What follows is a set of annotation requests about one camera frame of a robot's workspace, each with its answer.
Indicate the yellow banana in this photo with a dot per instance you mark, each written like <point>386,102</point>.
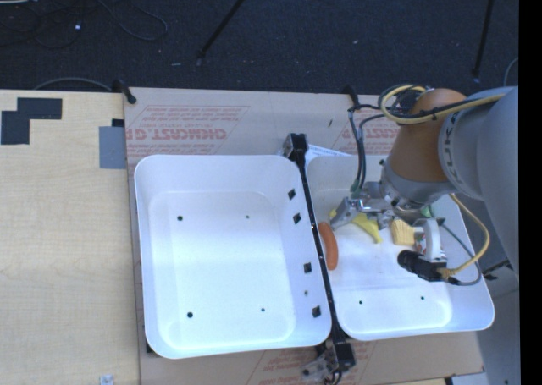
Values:
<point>369,227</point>

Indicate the green toy vegetable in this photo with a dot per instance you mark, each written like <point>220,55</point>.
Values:
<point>431,211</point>

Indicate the white plastic tray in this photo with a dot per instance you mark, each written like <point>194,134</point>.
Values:
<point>389,294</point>
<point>220,256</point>

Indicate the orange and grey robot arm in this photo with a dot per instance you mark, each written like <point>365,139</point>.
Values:
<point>474,142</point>

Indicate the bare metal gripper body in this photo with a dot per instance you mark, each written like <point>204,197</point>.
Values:
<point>374,201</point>

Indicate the thin black rod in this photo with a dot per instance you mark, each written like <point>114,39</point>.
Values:
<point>316,227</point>

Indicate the brown cardboard board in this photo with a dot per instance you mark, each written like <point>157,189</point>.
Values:
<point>237,129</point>

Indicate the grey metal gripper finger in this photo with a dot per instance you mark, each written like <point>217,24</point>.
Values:
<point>386,220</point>
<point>344,214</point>

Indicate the orange sausage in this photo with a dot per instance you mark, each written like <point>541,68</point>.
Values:
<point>329,245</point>

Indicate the black cylinder on white bracket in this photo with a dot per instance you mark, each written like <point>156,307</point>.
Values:
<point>419,265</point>

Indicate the white paper sheet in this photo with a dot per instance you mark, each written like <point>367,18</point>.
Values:
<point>328,151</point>

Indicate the pale yellow ridged toy food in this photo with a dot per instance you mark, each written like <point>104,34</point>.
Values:
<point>402,233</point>

